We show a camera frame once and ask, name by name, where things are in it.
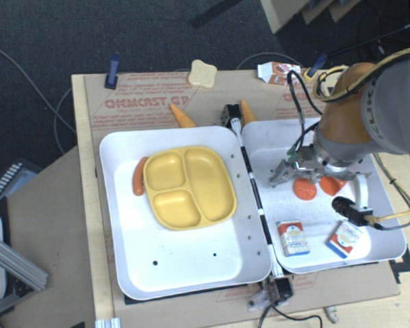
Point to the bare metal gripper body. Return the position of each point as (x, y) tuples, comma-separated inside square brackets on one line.
[(314, 161)]

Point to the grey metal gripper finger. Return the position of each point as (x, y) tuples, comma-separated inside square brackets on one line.
[(313, 179), (280, 173)]

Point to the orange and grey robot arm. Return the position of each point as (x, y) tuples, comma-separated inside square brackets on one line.
[(363, 117)]

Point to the orange round slice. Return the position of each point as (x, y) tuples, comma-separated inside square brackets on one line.
[(304, 189)]

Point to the orange wedge slice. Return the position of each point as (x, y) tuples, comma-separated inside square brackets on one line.
[(331, 185)]

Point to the thin black and white rod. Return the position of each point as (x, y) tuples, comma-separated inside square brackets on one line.
[(256, 195)]

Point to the white plastic tray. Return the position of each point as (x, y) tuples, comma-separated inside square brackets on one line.
[(196, 256), (314, 222)]

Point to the orange and white small carton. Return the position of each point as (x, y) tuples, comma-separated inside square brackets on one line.
[(293, 238)]

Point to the orange white and blue carton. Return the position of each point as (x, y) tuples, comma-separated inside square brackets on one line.
[(343, 239)]

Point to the orange carrot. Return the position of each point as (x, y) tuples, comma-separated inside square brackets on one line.
[(182, 118), (248, 112)]

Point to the yellow divided plate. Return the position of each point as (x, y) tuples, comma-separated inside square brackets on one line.
[(189, 186)]

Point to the beige bread slice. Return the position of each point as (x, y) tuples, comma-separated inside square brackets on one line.
[(202, 75)]

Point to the orange sausage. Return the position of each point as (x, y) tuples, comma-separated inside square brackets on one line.
[(137, 182)]

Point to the brown cardboard board red print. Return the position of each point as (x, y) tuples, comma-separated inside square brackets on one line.
[(147, 104)]

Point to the black cylinder on white bracket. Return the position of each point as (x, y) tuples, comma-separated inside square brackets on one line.
[(348, 208)]

